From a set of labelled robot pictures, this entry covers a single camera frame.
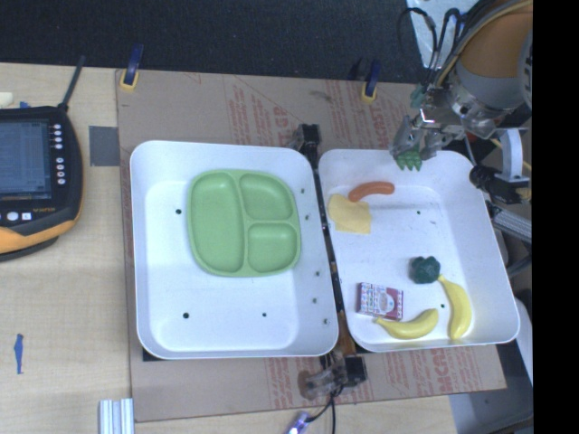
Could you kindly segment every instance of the wooden table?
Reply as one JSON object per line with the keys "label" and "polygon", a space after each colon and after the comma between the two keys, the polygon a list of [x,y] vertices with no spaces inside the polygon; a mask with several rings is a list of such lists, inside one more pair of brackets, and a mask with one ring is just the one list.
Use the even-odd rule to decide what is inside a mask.
{"label": "wooden table", "polygon": [[[56,106],[73,67],[0,63],[14,105]],[[81,142],[85,202],[54,245],[0,263],[0,432],[96,433],[104,399],[131,397],[117,166],[90,166],[90,126],[116,127],[115,70],[84,68],[69,116]],[[24,336],[22,374],[14,343]],[[337,407],[337,432],[456,432],[447,396]],[[138,423],[136,433],[280,434],[296,410]],[[329,411],[308,434],[331,431]]]}

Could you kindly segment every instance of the sausage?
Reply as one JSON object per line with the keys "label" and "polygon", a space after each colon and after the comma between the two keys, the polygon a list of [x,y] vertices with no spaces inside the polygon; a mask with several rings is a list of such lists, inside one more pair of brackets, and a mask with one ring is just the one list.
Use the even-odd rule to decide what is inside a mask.
{"label": "sausage", "polygon": [[366,184],[360,184],[354,188],[347,195],[352,203],[360,201],[365,196],[369,194],[392,194],[394,193],[394,184],[390,182],[368,182]]}

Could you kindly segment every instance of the cardboard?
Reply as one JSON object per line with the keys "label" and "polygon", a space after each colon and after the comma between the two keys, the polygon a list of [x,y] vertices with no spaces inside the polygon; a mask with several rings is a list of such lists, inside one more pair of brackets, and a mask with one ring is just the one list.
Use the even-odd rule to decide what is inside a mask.
{"label": "cardboard", "polygon": [[[120,71],[116,73],[119,84]],[[136,421],[169,420],[324,405],[300,392],[318,358],[158,361],[138,341],[128,162],[151,139],[286,146],[299,124],[319,124],[320,153],[332,148],[388,148],[409,109],[413,85],[363,84],[141,71],[133,91],[117,87],[121,190],[128,292],[132,397]],[[363,354],[368,379],[337,403],[385,401],[506,387],[495,345]]]}

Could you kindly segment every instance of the green divided plate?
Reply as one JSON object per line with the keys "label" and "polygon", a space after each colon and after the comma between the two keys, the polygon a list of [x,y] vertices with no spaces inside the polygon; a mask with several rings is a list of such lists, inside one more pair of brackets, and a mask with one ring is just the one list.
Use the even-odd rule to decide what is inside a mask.
{"label": "green divided plate", "polygon": [[189,186],[187,225],[195,260],[214,275],[274,275],[299,258],[296,202],[275,175],[228,169],[198,175]]}

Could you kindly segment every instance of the banana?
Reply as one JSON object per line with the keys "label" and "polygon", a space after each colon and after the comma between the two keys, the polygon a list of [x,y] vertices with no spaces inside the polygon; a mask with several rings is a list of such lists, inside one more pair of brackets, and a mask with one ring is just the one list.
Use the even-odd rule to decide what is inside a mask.
{"label": "banana", "polygon": [[444,286],[444,290],[452,306],[450,324],[451,339],[459,339],[469,329],[470,322],[472,321],[472,308],[469,297],[461,285],[449,281],[443,275],[439,275],[438,280]]}
{"label": "banana", "polygon": [[434,329],[438,323],[438,309],[426,309],[414,320],[408,322],[394,322],[381,317],[378,317],[375,322],[381,325],[392,337],[416,339],[429,334]]}

